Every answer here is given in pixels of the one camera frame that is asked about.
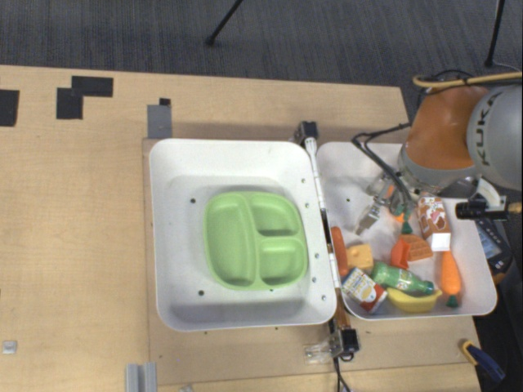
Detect small orange carrot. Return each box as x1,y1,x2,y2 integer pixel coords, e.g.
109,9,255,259
394,211,413,236

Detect large orange carrot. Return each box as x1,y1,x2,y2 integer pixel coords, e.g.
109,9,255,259
440,250,463,309

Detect green bottle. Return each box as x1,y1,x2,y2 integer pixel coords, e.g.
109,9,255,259
370,261,436,296

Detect orange wedge piece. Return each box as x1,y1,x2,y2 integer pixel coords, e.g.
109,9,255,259
389,236,410,270

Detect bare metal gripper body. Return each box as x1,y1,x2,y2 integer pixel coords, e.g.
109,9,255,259
366,172,410,216

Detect black block with wires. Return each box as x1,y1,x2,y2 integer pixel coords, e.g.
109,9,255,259
340,327,362,358
297,120,320,141

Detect yellow banana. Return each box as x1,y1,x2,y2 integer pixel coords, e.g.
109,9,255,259
385,287,444,314

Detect thin black and white rod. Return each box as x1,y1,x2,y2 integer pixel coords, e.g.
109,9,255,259
303,136,343,327

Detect brown and white carton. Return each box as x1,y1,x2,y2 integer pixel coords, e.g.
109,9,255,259
416,194,453,253

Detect black cylinder on white bracket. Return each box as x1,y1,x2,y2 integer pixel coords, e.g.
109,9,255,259
454,177,510,222

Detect white yellow and red carton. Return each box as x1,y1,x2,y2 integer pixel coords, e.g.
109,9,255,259
340,267,389,315

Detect green divided plate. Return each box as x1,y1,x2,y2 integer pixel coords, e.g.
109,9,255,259
203,190,309,291

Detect white plastic tray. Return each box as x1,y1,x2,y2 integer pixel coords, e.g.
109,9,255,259
148,137,338,333
315,140,499,322

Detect yellow cheese wedge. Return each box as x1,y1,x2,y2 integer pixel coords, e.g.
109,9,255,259
346,243,374,275

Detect orange waffle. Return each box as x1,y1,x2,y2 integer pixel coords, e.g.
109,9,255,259
401,234,435,263

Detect orange sausage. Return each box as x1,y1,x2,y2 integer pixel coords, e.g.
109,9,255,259
329,225,350,278

